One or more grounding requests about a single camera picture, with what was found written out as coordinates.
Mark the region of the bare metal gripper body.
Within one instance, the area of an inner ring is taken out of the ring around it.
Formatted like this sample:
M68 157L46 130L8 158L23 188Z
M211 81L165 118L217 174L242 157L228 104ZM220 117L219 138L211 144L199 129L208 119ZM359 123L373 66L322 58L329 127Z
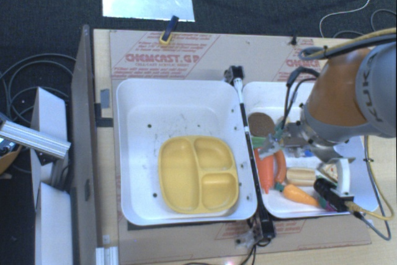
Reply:
M287 123L283 130L283 145L286 148L310 150L322 162L331 162L341 158L334 149L336 143L321 138L305 122Z

